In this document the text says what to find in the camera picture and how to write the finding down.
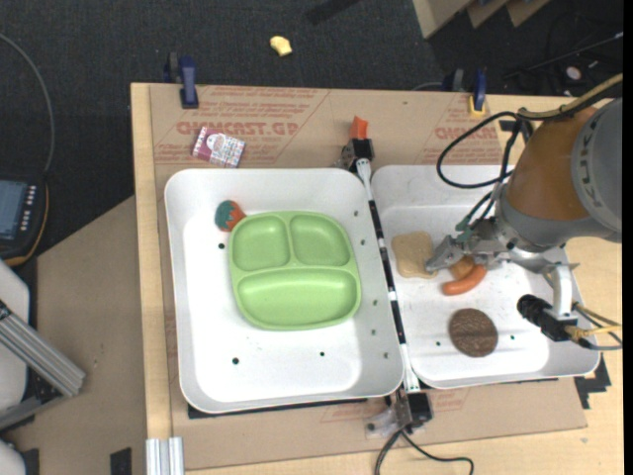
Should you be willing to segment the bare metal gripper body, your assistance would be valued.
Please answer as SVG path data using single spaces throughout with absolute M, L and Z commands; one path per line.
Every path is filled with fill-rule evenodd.
M 490 217 L 471 223 L 467 218 L 457 225 L 457 241 L 464 254 L 483 253 L 495 257 L 495 266 L 502 260 L 521 262 L 525 251 L 519 247 L 522 238 L 503 218 Z

